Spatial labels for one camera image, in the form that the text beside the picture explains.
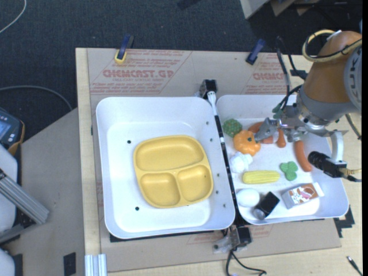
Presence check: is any green leaf vegetable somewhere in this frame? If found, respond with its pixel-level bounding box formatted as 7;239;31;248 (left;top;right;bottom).
279;161;298;181

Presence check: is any brown and white carton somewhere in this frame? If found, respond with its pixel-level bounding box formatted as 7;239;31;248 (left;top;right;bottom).
281;182;325;210

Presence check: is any orange sausage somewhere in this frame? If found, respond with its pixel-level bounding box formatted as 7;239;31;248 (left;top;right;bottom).
293;140;313;173

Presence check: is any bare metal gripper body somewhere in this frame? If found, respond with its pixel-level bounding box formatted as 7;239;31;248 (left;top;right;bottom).
277;103;329;137

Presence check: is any white garlic bulb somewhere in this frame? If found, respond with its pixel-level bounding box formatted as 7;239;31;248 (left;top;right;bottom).
229;151;254;174

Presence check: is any yellow corn cob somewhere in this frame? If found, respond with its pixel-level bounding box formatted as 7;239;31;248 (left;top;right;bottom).
241;170;281;185

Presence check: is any orange carrot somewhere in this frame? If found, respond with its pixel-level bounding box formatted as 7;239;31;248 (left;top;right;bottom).
276;128;288;149

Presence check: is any black block with thin wires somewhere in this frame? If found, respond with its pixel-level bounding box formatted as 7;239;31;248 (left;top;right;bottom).
213;225;252;253
200;79;218;98

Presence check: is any orange oblong toy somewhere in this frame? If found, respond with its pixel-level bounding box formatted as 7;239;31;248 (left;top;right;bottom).
248;121;274;144

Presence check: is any white plastic tray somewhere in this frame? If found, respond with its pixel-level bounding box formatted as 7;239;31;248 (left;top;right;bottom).
215;94;350;225
95;96;236;239

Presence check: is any yellow divided plate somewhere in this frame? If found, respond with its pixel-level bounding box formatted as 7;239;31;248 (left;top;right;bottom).
132;135;214;209

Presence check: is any black cylinder on white bracket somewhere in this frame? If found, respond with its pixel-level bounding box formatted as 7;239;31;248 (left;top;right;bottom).
307;129;348;179

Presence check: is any thin black and white rod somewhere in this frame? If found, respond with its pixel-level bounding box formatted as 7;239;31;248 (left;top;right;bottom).
206;91;239;227

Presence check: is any brown cardboard board, red print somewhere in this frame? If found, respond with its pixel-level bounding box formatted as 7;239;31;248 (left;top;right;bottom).
86;48;343;273

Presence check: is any white egg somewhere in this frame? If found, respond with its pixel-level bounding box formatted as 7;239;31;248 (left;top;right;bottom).
236;188;260;208

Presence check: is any green broccoli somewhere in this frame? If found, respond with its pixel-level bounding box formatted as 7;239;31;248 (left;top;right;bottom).
223;118;243;139

